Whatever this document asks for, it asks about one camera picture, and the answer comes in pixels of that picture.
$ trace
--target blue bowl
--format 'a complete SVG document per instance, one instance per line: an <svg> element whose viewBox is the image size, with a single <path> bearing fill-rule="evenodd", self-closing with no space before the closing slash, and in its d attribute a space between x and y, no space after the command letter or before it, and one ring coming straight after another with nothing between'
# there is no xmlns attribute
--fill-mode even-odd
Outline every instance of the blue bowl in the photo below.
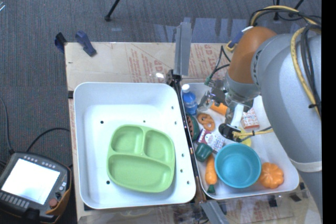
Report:
<svg viewBox="0 0 336 224"><path fill-rule="evenodd" d="M246 188L253 185L261 173L258 154L249 146L239 143L225 145L215 157L218 177L226 185Z"/></svg>

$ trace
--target control button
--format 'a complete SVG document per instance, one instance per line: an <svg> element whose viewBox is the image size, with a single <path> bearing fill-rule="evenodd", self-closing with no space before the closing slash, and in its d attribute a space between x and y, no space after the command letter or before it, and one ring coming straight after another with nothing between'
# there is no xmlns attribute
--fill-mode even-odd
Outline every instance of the control button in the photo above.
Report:
<svg viewBox="0 0 336 224"><path fill-rule="evenodd" d="M51 209L55 208L58 205L58 200L56 198L52 198L49 201L49 206Z"/></svg>

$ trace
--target blue water bottle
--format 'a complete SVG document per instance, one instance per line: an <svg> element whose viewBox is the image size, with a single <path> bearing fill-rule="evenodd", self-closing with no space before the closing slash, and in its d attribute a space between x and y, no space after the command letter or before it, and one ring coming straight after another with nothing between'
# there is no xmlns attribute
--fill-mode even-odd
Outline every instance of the blue water bottle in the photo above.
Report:
<svg viewBox="0 0 336 224"><path fill-rule="evenodd" d="M195 94L190 91L189 84L182 86L182 99L185 112L195 116L197 110L197 101Z"/></svg>

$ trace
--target green divided plate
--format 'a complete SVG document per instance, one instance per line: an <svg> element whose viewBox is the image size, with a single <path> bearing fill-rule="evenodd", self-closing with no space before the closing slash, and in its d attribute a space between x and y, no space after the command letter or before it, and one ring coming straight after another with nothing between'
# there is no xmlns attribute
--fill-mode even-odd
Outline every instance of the green divided plate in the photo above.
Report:
<svg viewBox="0 0 336 224"><path fill-rule="evenodd" d="M123 125L112 135L107 174L119 186L159 193L171 185L175 147L165 133L141 125Z"/></svg>

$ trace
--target toy pretzel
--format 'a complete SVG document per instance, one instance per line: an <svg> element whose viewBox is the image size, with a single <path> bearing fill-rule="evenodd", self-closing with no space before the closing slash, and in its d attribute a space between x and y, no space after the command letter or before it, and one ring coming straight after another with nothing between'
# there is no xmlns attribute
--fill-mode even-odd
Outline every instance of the toy pretzel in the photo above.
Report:
<svg viewBox="0 0 336 224"><path fill-rule="evenodd" d="M213 131L215 128L215 121L213 118L206 113L200 113L197 115L198 122L203 125L203 128L207 131Z"/></svg>

